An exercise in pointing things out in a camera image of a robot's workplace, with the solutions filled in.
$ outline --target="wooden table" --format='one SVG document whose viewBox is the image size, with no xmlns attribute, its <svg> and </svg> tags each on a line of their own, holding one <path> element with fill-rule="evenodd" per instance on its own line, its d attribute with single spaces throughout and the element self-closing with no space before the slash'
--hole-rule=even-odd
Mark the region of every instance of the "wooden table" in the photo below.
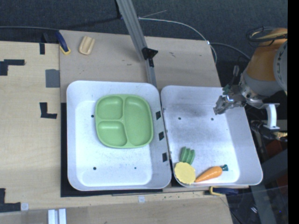
<svg viewBox="0 0 299 224">
<path fill-rule="evenodd" d="M 60 197 L 60 104 L 67 85 L 75 80 L 146 82 L 128 35 L 61 31 L 72 50 L 57 44 L 0 42 L 0 61 L 24 59 L 0 76 L 0 188 L 6 203 L 27 203 L 29 217 L 48 209 L 67 209 L 70 223 L 232 223 L 225 197 L 202 190 L 174 188 L 163 193 Z M 78 53 L 83 36 L 95 38 L 92 54 Z M 159 53 L 154 57 L 158 89 L 166 85 L 220 86 L 211 50 L 205 41 L 146 37 Z M 60 87 L 46 87 L 46 73 L 60 71 Z M 56 119 L 41 118 L 40 103 Z M 24 212 L 0 214 L 0 223 L 23 223 Z"/>
</svg>

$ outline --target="orange toy carrot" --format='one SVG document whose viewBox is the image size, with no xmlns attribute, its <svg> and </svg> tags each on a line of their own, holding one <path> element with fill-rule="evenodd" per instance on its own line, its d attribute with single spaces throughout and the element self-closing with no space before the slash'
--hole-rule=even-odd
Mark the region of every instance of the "orange toy carrot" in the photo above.
<svg viewBox="0 0 299 224">
<path fill-rule="evenodd" d="M 201 181 L 219 177 L 222 174 L 222 171 L 228 171 L 228 166 L 226 164 L 223 166 L 215 166 L 209 168 L 206 172 L 204 172 L 198 178 L 196 178 L 195 182 L 201 182 Z"/>
</svg>

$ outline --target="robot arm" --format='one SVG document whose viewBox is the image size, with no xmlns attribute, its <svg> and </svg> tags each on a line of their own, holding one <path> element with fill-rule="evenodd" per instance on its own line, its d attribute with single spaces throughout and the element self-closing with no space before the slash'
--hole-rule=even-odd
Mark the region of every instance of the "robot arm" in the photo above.
<svg viewBox="0 0 299 224">
<path fill-rule="evenodd" d="M 214 112 L 223 114 L 227 109 L 244 107 L 246 104 L 266 109 L 267 124 L 255 123 L 252 129 L 268 133 L 265 136 L 272 139 L 279 130 L 276 126 L 276 107 L 279 104 L 265 104 L 263 100 L 280 90 L 287 92 L 287 29 L 274 29 L 255 40 L 261 42 L 241 74 L 239 84 L 232 85 L 238 75 L 238 68 L 235 67 L 233 79 L 223 88 L 223 95 L 218 98 Z"/>
</svg>

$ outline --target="yellow round toy food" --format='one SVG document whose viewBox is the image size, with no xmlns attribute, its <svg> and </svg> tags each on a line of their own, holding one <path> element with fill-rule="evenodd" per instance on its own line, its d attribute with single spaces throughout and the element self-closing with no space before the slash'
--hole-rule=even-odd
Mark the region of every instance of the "yellow round toy food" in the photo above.
<svg viewBox="0 0 299 224">
<path fill-rule="evenodd" d="M 180 182 L 191 184 L 195 181 L 195 169 L 186 162 L 178 162 L 174 167 L 174 174 Z"/>
</svg>

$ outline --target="beige eraser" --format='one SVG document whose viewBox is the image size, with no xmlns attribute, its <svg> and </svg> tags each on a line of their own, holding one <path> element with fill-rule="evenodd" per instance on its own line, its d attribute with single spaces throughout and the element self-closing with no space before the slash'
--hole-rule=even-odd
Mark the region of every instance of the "beige eraser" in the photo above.
<svg viewBox="0 0 299 224">
<path fill-rule="evenodd" d="M 79 52 L 84 55 L 89 55 L 93 50 L 94 43 L 94 38 L 84 36 L 79 46 Z"/>
</svg>

